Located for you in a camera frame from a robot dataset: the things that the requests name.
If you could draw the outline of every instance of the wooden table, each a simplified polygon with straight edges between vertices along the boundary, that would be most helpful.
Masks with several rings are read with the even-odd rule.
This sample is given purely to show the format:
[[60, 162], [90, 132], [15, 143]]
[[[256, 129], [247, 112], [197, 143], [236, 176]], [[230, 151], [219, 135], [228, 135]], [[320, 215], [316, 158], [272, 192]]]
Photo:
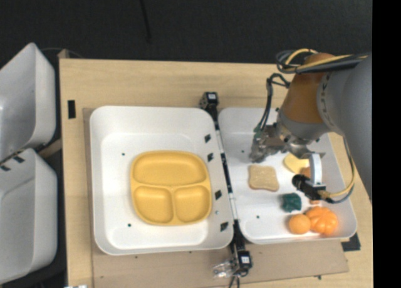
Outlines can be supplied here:
[[[60, 59], [69, 285], [94, 286], [83, 109], [103, 105], [197, 106], [205, 91], [218, 92], [220, 108], [264, 107], [266, 78], [275, 71], [272, 64]], [[284, 94], [284, 88], [275, 88], [273, 108], [281, 105]], [[330, 137], [341, 172], [349, 180], [351, 171], [342, 139], [338, 135]], [[349, 272], [324, 275], [321, 280], [304, 277], [241, 286], [373, 287], [372, 205], [359, 178], [351, 200], [362, 249], [345, 253]]]

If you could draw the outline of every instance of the white tray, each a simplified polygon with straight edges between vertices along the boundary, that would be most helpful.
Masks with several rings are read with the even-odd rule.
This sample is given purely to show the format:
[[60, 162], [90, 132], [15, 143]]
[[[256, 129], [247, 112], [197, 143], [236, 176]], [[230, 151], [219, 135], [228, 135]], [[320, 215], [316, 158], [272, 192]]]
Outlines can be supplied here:
[[38, 270], [57, 251], [57, 176], [32, 149], [0, 169], [0, 284]]
[[[267, 157], [260, 165], [271, 165], [276, 169], [280, 188], [277, 192], [253, 190], [248, 185], [248, 167], [253, 139], [253, 129], [260, 121], [264, 109], [259, 108], [226, 108], [219, 115], [219, 124], [224, 151], [227, 157], [232, 190], [235, 197], [239, 225], [242, 234], [255, 244], [271, 244], [275, 242], [294, 242], [297, 240], [325, 240], [349, 238], [357, 229], [357, 220], [349, 200], [339, 204], [328, 204], [339, 218], [337, 230], [329, 237], [320, 236], [314, 232], [304, 235], [293, 235], [287, 229], [286, 223], [293, 211], [287, 213], [281, 208], [281, 196], [285, 193], [297, 192], [291, 180], [294, 176], [283, 165], [287, 153], [279, 153]], [[269, 124], [276, 120], [276, 112], [271, 111]], [[316, 152], [325, 152], [322, 158], [323, 181], [327, 190], [337, 192], [345, 188], [340, 169], [328, 135], [323, 135], [318, 143], [310, 146]], [[298, 192], [302, 199], [302, 212], [310, 207], [309, 200]]]
[[0, 161], [56, 129], [55, 71], [34, 43], [0, 70]]
[[[205, 136], [211, 139], [206, 143]], [[211, 178], [212, 212], [192, 225], [158, 226], [135, 213], [130, 196], [132, 161], [152, 150], [195, 153]], [[214, 122], [197, 108], [104, 106], [90, 117], [95, 241], [107, 254], [218, 249], [233, 236], [232, 214]], [[208, 162], [208, 154], [214, 159]], [[222, 196], [216, 200], [214, 194]], [[221, 231], [221, 224], [228, 226]]]

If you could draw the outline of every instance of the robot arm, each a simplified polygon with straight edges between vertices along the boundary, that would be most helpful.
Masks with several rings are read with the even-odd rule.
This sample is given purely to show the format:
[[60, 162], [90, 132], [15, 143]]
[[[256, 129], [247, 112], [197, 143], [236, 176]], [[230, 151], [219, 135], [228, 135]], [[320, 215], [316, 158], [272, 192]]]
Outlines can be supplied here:
[[[305, 52], [309, 56], [302, 65], [291, 64], [295, 56]], [[266, 125], [264, 115], [256, 128], [252, 161], [260, 162], [278, 151], [309, 158], [313, 152], [308, 145], [334, 131], [346, 140], [372, 199], [372, 55], [334, 57], [307, 49], [284, 51], [278, 57], [278, 68], [297, 74], [277, 122]]]

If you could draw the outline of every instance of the dark green object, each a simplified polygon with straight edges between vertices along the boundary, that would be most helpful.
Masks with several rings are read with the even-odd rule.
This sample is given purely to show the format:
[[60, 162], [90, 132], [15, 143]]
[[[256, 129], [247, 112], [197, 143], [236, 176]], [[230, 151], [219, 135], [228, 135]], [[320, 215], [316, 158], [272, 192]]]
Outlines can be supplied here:
[[283, 195], [282, 208], [286, 212], [291, 212], [293, 210], [301, 210], [302, 208], [301, 197], [296, 193], [287, 193]]

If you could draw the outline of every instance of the orange fruit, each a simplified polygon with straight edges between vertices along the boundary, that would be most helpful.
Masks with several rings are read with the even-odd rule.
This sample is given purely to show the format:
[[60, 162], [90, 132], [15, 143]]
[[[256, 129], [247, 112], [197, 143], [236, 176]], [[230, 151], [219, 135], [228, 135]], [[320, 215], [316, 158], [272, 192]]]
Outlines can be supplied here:
[[293, 215], [288, 222], [289, 231], [296, 235], [307, 233], [311, 228], [311, 220], [304, 214]]

